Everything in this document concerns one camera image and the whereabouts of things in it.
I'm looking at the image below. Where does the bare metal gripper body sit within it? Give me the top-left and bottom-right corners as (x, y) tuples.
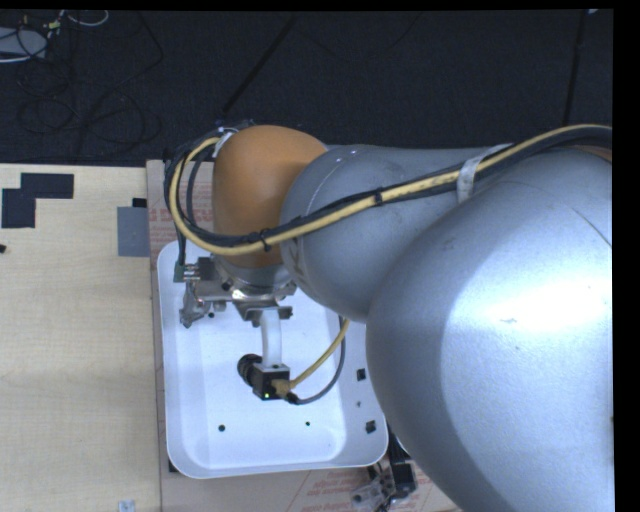
(184, 256), (298, 322)

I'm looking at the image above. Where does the white plastic tray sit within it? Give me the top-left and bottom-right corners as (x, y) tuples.
(156, 239), (390, 480)

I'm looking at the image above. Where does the black cylinder on white bracket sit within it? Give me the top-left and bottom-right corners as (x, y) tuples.
(236, 307), (292, 402)

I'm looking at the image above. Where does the black block with thin wires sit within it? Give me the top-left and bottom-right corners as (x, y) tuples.
(389, 460), (419, 502)

